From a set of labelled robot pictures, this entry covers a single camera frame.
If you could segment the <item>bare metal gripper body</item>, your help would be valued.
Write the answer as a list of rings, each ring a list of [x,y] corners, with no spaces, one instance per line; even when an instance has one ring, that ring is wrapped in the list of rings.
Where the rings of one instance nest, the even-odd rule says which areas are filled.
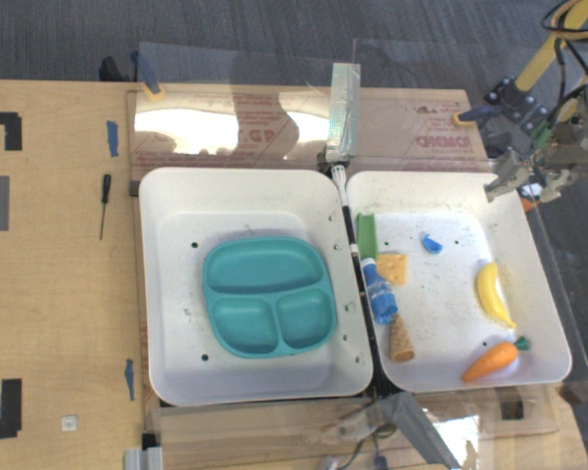
[[[588,178],[588,121],[573,117],[550,126],[543,122],[533,136],[533,161],[545,175]]]

